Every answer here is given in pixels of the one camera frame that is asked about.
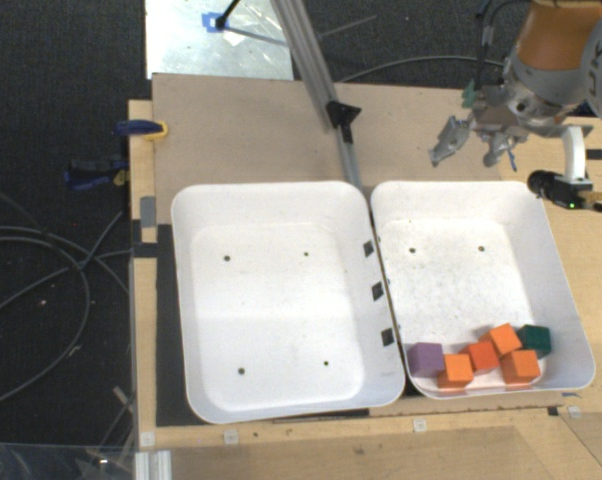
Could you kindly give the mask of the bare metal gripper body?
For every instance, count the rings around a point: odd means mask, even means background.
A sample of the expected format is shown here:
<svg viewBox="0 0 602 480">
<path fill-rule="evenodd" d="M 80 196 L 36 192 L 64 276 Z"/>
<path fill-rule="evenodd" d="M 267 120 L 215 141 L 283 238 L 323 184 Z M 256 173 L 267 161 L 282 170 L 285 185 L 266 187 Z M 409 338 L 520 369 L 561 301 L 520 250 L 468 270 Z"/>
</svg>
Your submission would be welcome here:
<svg viewBox="0 0 602 480">
<path fill-rule="evenodd" d="M 484 85 L 473 103 L 472 128 L 477 133 L 556 137 L 569 112 L 569 105 L 549 102 L 519 83 Z"/>
</svg>

